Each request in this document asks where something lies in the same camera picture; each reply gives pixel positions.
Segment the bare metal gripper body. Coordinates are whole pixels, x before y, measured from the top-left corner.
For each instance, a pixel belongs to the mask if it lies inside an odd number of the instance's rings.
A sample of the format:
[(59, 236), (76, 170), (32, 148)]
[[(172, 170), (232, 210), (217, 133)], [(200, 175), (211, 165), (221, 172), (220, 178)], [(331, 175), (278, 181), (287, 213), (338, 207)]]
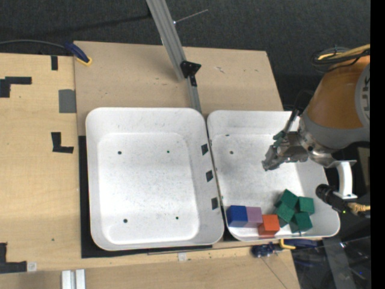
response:
[(299, 131), (280, 131), (277, 134), (277, 168), (281, 164), (303, 163), (307, 160), (327, 167), (334, 161), (332, 155), (337, 151), (318, 143), (307, 132), (304, 136)]

